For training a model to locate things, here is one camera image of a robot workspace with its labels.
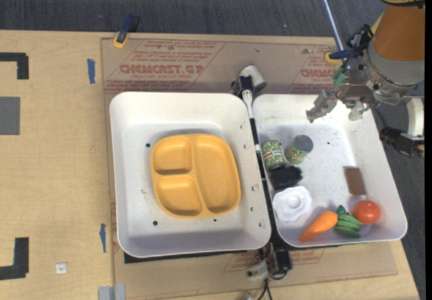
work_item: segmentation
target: gray square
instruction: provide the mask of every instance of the gray square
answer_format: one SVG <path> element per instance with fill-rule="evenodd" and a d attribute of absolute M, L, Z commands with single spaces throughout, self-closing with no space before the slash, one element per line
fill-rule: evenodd
<path fill-rule="evenodd" d="M 0 135 L 20 134 L 20 97 L 0 97 Z"/>

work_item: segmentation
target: can lid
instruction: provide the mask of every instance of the can lid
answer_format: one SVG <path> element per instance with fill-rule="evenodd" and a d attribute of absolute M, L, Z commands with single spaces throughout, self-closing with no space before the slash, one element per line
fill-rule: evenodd
<path fill-rule="evenodd" d="M 313 141 L 307 135 L 301 134 L 294 139 L 294 146 L 301 152 L 309 153 L 313 149 Z"/>

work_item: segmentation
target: small white square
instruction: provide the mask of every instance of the small white square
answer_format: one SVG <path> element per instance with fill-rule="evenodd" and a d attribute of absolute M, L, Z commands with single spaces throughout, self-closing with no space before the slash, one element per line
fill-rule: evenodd
<path fill-rule="evenodd" d="M 64 262 L 55 264 L 55 271 L 58 274 L 65 274 L 66 272 L 68 272 L 68 263 Z"/>

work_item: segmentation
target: wooden table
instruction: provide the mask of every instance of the wooden table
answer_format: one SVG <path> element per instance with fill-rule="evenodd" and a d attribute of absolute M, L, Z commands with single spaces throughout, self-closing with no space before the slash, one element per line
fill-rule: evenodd
<path fill-rule="evenodd" d="M 26 53 L 30 58 L 30 80 L 17 80 L 14 62 L 0 62 L 0 97 L 20 97 L 21 107 L 20 135 L 0 135 L 0 266 L 12 265 L 15 238 L 30 239 L 30 271 L 25 278 L 0 281 L 0 299 L 97 299 L 99 286 L 115 283 L 101 70 L 101 38 L 113 36 L 0 31 L 0 52 Z M 94 84 L 89 83 L 87 59 L 95 60 Z M 106 225 L 106 253 L 99 236 L 101 224 Z M 272 290 L 273 298 L 418 299 L 401 242 L 392 242 L 391 250 L 398 275 L 279 287 Z M 65 261 L 67 273 L 58 274 L 56 264 Z"/>

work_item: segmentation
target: white cable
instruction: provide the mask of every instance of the white cable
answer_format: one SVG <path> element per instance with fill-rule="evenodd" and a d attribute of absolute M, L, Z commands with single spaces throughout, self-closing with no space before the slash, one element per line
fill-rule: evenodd
<path fill-rule="evenodd" d="M 344 46 L 342 45 L 342 42 L 340 40 L 339 32 L 338 32 L 338 29 L 336 28 L 335 20 L 333 19 L 333 14 L 331 13 L 329 3 L 327 0 L 324 0 L 324 4 L 325 4 L 325 8 L 327 10 L 327 13 L 329 15 L 329 18 L 330 18 L 331 27 L 333 28 L 333 32 L 335 33 L 336 43 L 337 43 L 339 49 L 342 50 L 344 48 Z"/>

